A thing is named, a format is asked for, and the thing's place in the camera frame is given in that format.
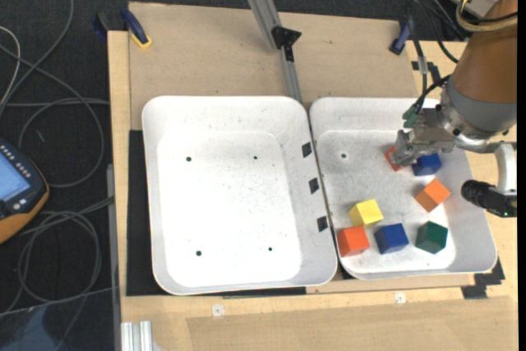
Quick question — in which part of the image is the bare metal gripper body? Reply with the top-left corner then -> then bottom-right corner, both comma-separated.
408,104 -> 505,156

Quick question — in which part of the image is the blue cube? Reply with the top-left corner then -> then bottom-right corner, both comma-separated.
411,152 -> 443,178
373,222 -> 410,256

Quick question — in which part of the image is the red cube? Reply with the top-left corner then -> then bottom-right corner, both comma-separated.
384,145 -> 406,173
336,225 -> 371,258

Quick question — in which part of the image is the orange cube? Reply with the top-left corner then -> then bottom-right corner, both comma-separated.
414,177 -> 452,214

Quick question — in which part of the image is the white plastic tray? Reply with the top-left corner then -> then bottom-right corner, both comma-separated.
307,95 -> 499,282
141,95 -> 339,297

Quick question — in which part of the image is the yellow cube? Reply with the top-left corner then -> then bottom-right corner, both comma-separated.
348,198 -> 385,229

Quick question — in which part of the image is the green cube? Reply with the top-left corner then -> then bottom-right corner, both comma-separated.
414,220 -> 450,256

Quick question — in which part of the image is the brown cardboard board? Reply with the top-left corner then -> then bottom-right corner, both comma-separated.
127,1 -> 476,295

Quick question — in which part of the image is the black cylinder on white bracket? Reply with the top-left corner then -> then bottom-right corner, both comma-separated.
460,141 -> 519,219

